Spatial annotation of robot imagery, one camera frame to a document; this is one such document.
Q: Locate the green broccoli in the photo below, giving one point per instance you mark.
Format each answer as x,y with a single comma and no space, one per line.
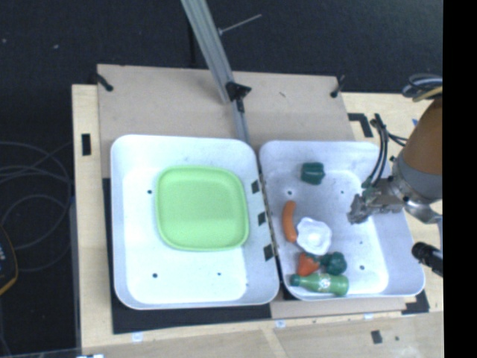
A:
334,263

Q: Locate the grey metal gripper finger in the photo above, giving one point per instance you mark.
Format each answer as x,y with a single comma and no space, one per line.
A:
362,205
353,214

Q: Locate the orange carrot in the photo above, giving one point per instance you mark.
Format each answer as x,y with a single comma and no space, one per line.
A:
305,266

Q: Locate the white plastic tray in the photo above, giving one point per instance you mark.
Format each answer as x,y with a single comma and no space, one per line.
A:
372,259
186,278

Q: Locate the white fried egg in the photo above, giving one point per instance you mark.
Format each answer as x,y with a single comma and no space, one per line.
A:
314,236

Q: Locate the brown cardboard board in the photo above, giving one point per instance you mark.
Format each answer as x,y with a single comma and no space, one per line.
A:
179,103

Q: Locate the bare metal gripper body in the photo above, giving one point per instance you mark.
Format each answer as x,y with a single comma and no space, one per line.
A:
384,200

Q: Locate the orange sausage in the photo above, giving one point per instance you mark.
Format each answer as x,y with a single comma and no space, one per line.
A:
288,220

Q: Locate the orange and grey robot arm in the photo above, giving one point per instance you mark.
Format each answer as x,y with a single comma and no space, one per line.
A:
425,144

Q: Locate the green bottle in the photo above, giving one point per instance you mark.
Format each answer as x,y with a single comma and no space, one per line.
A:
324,283

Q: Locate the green plate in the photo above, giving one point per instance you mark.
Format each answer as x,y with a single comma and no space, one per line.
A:
201,207

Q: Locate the black cylinder on white bracket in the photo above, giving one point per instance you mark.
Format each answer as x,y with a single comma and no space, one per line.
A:
428,255

